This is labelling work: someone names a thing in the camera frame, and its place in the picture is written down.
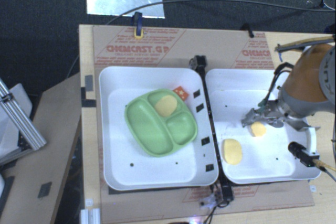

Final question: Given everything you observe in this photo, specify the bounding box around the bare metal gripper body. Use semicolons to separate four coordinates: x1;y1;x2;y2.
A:
258;100;308;131

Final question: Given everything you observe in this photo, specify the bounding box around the small yellow biscuit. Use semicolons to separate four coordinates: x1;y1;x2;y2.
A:
250;121;267;137

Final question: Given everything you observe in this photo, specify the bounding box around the yellow oval biscuit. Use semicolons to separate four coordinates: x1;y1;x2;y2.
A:
154;94;178;118
222;138;243;166

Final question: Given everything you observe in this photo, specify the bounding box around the white plastic tray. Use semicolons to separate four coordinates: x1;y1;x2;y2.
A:
205;68;322;185
98;66;219;191

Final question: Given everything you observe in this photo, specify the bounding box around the thin black rod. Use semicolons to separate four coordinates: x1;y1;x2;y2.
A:
197;67;229;188

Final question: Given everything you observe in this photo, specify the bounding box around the orange cube with yellow stars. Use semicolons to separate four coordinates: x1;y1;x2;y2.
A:
172;86;190;101

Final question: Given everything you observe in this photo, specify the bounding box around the green divided plate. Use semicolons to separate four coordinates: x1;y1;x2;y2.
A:
124;88;198;158

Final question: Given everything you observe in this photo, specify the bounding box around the brown cardboard board red print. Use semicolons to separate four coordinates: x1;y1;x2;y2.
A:
92;25;316;219

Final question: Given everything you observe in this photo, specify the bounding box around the black cylinder on white bracket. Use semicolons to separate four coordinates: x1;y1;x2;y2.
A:
288;125;321;167

